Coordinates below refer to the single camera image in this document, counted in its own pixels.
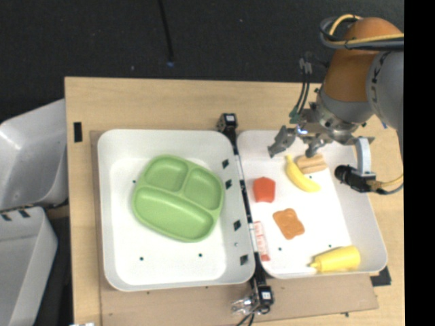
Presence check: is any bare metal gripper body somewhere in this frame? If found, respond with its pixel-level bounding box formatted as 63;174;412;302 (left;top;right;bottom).
296;102;361;145

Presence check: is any tan toy bread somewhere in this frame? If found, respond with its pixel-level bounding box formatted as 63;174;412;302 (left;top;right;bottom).
294;153;328;175

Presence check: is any yellow banana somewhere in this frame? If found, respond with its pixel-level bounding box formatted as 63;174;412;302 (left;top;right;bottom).
284;154;322;194

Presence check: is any red rounded toy block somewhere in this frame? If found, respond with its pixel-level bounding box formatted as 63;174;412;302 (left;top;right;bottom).
252;177;276;204

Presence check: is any thin black and white rod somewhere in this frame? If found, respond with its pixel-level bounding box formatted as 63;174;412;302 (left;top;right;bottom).
224;126;270;293

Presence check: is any white plastic tray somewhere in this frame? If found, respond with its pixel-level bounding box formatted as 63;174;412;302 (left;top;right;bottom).
236;129;389;280
97;128;257;292

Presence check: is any orange toast slice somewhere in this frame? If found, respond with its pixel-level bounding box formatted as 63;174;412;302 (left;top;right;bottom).
272;207;306;241

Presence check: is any red and white packet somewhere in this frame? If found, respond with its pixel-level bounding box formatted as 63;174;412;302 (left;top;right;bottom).
252;220;272;262

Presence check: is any yellow mustard bottle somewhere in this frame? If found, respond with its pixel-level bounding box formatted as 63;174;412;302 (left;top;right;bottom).
308;244;362;274

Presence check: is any green divided plate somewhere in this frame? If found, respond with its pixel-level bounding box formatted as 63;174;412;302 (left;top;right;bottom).
131;153;226;244

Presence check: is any black cylinder on white bracket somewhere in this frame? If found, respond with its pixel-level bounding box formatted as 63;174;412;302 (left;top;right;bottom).
334;137;377;194

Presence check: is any black block with thin wires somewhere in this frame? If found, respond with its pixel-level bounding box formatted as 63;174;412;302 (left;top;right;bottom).
216;112;239;132
251;285;275;308

